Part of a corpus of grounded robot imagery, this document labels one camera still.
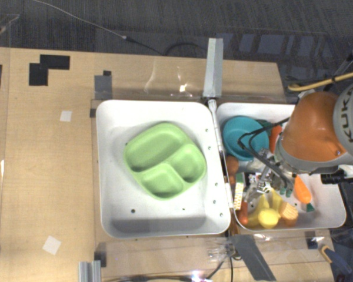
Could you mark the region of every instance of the wooden surface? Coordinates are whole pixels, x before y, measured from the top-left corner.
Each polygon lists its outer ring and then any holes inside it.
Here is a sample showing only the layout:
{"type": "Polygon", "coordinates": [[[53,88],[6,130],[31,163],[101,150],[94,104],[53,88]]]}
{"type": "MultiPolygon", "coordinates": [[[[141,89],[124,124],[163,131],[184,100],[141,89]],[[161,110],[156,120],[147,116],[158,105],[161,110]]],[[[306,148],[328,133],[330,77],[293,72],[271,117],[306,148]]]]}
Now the wooden surface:
{"type": "MultiPolygon", "coordinates": [[[[143,244],[145,247],[141,251],[128,251],[129,246],[137,247],[135,241],[121,243],[99,232],[101,226],[94,200],[96,173],[92,121],[89,118],[94,75],[102,75],[103,70],[112,71],[116,98],[144,99],[146,94],[151,99],[160,98],[160,95],[164,99],[191,99],[191,95],[192,99],[198,99],[206,61],[26,49],[11,49],[9,53],[10,71],[8,50],[0,48],[0,63],[6,72],[3,78],[9,74],[10,80],[6,139],[2,137],[6,147],[0,282],[77,281],[78,263],[92,261],[96,246],[105,241],[113,247],[112,254],[117,254],[114,260],[119,258],[122,262],[106,268],[107,277],[138,274],[137,271],[146,271],[146,267],[147,273],[160,267],[172,270],[173,260],[164,255],[163,263],[160,262],[151,242],[148,247],[143,244]],[[70,70],[49,70],[48,86],[29,86],[29,63],[39,63],[41,53],[70,55],[70,70]],[[72,111],[70,122],[60,121],[63,110],[72,111]],[[42,249],[48,236],[61,241],[56,255],[42,249]],[[137,267],[121,266],[131,265],[136,258],[141,258],[137,267]]],[[[223,92],[239,95],[244,100],[266,96],[267,102],[284,102],[278,69],[273,63],[225,61],[223,92]]],[[[1,105],[6,102],[6,92],[3,93],[1,105]]],[[[5,129],[2,122],[6,118],[2,110],[6,110],[5,107],[0,108],[0,127],[5,129]]],[[[194,252],[191,247],[181,247],[177,241],[167,243],[176,260],[183,260],[194,252]]],[[[214,268],[215,263],[207,263],[209,245],[206,241],[196,240],[195,245],[204,255],[201,260],[208,264],[206,269],[214,268]]],[[[301,279],[332,280],[328,263],[317,251],[306,250],[304,243],[296,247],[281,244],[277,247],[265,246],[263,250],[267,261],[273,260],[271,268],[280,281],[295,281],[296,275],[301,279]]],[[[243,263],[236,267],[234,281],[239,278],[252,281],[243,263]]],[[[215,281],[226,281],[228,274],[229,271],[223,269],[215,281]]]]}

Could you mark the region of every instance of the white wire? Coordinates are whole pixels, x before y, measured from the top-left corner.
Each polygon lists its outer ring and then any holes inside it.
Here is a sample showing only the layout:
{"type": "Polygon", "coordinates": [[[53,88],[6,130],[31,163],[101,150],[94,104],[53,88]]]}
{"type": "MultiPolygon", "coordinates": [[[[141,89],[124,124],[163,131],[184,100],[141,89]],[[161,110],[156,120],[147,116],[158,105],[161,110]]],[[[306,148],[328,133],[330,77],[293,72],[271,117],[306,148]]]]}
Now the white wire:
{"type": "Polygon", "coordinates": [[[108,28],[106,28],[106,27],[103,27],[103,26],[98,25],[98,24],[96,24],[96,23],[93,23],[93,22],[91,22],[91,21],[82,19],[82,18],[80,18],[80,17],[78,17],[78,16],[75,16],[74,14],[71,14],[70,12],[64,11],[64,9],[61,9],[61,8],[55,6],[55,5],[50,4],[50,3],[47,3],[47,2],[44,2],[44,1],[40,1],[40,0],[30,0],[30,1],[33,1],[33,2],[36,2],[36,3],[40,3],[40,4],[44,4],[44,5],[46,5],[46,6],[49,6],[49,7],[51,7],[51,8],[56,9],[56,10],[59,11],[59,12],[63,12],[63,13],[65,13],[66,15],[71,16],[72,18],[75,18],[75,19],[77,19],[77,20],[79,20],[79,21],[81,21],[81,22],[84,22],[84,23],[90,24],[90,25],[92,25],[92,26],[95,26],[95,27],[97,27],[97,28],[103,29],[103,30],[105,30],[105,31],[107,31],[107,32],[109,32],[109,33],[112,33],[112,34],[114,34],[114,35],[116,35],[116,36],[121,37],[121,38],[124,39],[124,40],[126,39],[126,36],[125,36],[125,35],[120,35],[120,34],[114,32],[114,31],[112,31],[112,30],[110,30],[110,29],[108,29],[108,28]]]}

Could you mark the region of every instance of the white sticker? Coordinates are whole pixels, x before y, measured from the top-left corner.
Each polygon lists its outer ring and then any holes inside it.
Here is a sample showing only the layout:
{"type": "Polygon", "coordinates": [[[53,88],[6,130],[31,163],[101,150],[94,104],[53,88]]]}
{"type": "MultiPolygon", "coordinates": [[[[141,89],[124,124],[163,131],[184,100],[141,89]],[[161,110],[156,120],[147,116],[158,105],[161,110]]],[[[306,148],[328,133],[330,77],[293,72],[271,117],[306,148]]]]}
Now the white sticker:
{"type": "Polygon", "coordinates": [[[72,119],[72,111],[71,110],[63,110],[60,115],[60,121],[70,122],[72,119]]]}
{"type": "Polygon", "coordinates": [[[43,245],[43,249],[52,255],[56,255],[61,245],[61,241],[53,238],[52,236],[48,236],[45,244],[43,245]]]}

